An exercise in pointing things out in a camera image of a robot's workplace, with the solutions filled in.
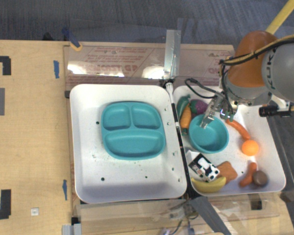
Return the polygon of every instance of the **purple toy vegetable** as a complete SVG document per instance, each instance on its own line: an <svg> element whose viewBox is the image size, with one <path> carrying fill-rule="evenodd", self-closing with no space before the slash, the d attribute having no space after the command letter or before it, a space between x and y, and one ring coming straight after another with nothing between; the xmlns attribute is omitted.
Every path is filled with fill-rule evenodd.
<svg viewBox="0 0 294 235"><path fill-rule="evenodd" d="M200 115L205 113L208 108L208 104L199 99L192 99L190 102L190 108L192 113Z"/></svg>

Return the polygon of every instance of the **black cable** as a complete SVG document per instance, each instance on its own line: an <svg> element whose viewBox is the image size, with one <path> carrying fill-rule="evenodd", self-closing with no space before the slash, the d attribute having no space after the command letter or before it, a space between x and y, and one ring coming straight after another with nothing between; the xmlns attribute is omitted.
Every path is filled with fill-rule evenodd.
<svg viewBox="0 0 294 235"><path fill-rule="evenodd" d="M244 56L250 55L250 53L249 53L249 54L245 54L245 55L241 55L241 56L238 56L238 57L233 57L233 58L230 59L230 60L231 60L230 63L228 63L227 60L223 60L223 59L221 59L220 62L219 62L219 64L221 64L221 65L227 65L227 66L233 66L233 65L242 64L242 63L245 63L245 62L247 62L247 61L249 61L249 60L251 60L251 59L253 59L253 58L257 58L259 55L261 55L261 54L267 52L268 50L271 50L271 49L277 48L277 47L279 47L279 46L281 46L281 45L292 44L292 43L294 43L294 39L283 40L283 41L281 41L281 42L277 42L277 43L275 43L275 44L272 44L272 45L268 46L267 48L264 48L263 50L261 50L261 51L259 51L259 52L255 51L253 55L251 55L250 57L247 57L247 58L245 58L245 59L243 59L243 60L240 60L240 61L234 62L236 59L239 59L239 58L242 58L242 57L244 57Z"/></svg>
<svg viewBox="0 0 294 235"><path fill-rule="evenodd" d="M205 98L205 99L211 99L211 98L214 98L214 97L216 97L215 95L214 96L203 96L203 95L201 95L201 94L199 94L198 92L196 92L187 82L188 81L190 81L191 83L194 83L194 84L197 84L199 87L201 87L202 89L204 89L204 90L206 90L206 91L209 91L209 92L212 92L212 93L216 93L216 91L215 90L212 90L212 89L210 89L210 88L208 88L208 87L205 87L205 86L203 86L199 81L197 81L196 79L193 79L193 78L187 78L187 79L185 79L185 84L187 85L187 87L192 91L192 92L194 92L197 96L200 96L200 97L202 97L202 98Z"/></svg>
<svg viewBox="0 0 294 235"><path fill-rule="evenodd" d="M231 114L234 115L234 109L233 109L233 107L232 107L232 104L231 104L230 101L229 101L229 97L228 97L228 95L227 95L227 89L226 89L226 87L225 87L225 82L224 82L224 76L225 76L225 74L226 74L228 71L224 72L224 70L225 70L225 65L222 66L222 70L221 70L221 84L222 84L222 87L223 87L223 92L224 92L224 96L225 96L225 101L226 101L228 107L229 107L230 110L231 110Z"/></svg>
<svg viewBox="0 0 294 235"><path fill-rule="evenodd" d="M195 217L190 217L189 216L187 219L194 220L194 219L197 219L198 217L199 217L199 213L197 213Z"/></svg>
<svg viewBox="0 0 294 235"><path fill-rule="evenodd" d="M180 220L180 222L178 223L178 225L177 225L176 229L174 230L174 232L170 233L169 235L176 234L177 230L180 229L182 222L183 222L183 220Z"/></svg>

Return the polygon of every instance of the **toy carrot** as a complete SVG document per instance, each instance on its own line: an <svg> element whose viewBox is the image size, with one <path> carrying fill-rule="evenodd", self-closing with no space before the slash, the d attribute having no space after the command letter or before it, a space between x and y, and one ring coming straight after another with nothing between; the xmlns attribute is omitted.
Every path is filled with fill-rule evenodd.
<svg viewBox="0 0 294 235"><path fill-rule="evenodd" d="M188 128L190 127L191 120L192 120L192 111L190 108L190 104L188 103L183 110L181 120L180 120L182 134L185 135L188 133Z"/></svg>
<svg viewBox="0 0 294 235"><path fill-rule="evenodd" d="M187 104L189 103L190 97L191 97L190 95L187 95L187 96L183 96L179 99L177 106L176 106L178 119L181 119L183 111L184 111L185 107L187 106Z"/></svg>
<svg viewBox="0 0 294 235"><path fill-rule="evenodd" d="M248 133L248 131L237 121L233 120L232 122L230 122L230 120L227 118L225 121L228 125L234 127L242 136L242 138L244 140L249 140L250 139L250 135Z"/></svg>

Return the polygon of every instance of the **toy orange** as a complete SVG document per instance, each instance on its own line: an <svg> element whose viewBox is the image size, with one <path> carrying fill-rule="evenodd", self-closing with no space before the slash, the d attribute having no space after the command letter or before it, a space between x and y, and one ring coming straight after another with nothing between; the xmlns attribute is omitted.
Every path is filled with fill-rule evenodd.
<svg viewBox="0 0 294 235"><path fill-rule="evenodd" d="M242 145L242 152L248 156L254 156L259 151L259 145L255 140L246 140Z"/></svg>

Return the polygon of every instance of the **black tape mark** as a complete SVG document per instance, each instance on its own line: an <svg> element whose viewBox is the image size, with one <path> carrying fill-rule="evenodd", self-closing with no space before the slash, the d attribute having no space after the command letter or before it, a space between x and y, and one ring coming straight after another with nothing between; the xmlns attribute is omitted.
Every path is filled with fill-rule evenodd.
<svg viewBox="0 0 294 235"><path fill-rule="evenodd" d="M64 91L65 98L70 98L70 92L71 91Z"/></svg>
<svg viewBox="0 0 294 235"><path fill-rule="evenodd" d="M11 215L11 190L1 190L0 219L7 219Z"/></svg>
<svg viewBox="0 0 294 235"><path fill-rule="evenodd" d="M0 56L0 63L2 63L2 75L11 75L11 58L8 56Z"/></svg>

